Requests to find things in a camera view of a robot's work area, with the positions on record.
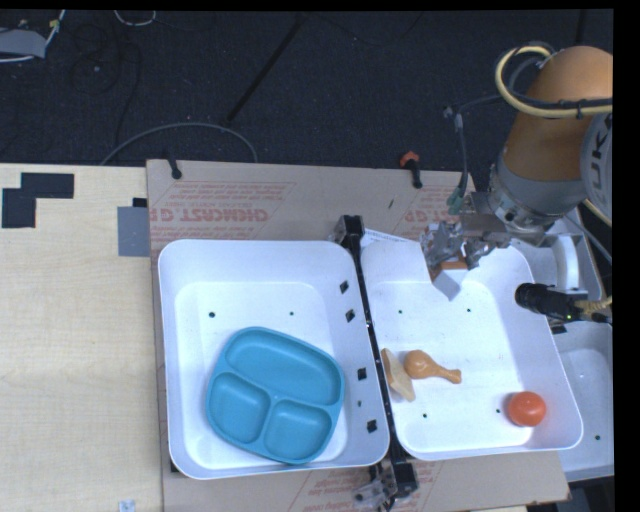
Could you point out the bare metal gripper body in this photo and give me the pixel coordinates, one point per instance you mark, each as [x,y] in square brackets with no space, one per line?
[487,225]

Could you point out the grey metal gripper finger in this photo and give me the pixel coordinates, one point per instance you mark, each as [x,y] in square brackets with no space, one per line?
[442,245]
[477,252]

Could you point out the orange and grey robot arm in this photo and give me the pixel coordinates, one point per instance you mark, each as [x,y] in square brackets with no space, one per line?
[550,135]

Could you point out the white plastic tray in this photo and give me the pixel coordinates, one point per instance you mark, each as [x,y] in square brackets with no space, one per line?
[475,340]
[590,400]
[250,300]

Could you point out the tan toy chicken drumstick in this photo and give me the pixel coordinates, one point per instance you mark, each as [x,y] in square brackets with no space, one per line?
[422,365]

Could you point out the beige toy bread slice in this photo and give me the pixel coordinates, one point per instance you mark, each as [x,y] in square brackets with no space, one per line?
[397,377]

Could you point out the brown cardboard board, red print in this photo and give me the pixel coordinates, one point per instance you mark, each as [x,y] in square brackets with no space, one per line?
[300,210]

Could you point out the orange toy tomato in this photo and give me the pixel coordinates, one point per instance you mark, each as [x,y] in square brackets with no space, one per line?
[526,409]

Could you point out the blue divided plate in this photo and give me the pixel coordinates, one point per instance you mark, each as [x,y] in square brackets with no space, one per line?
[275,395]

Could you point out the black cylinder on white bracket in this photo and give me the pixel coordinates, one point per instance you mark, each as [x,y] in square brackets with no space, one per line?
[542,299]

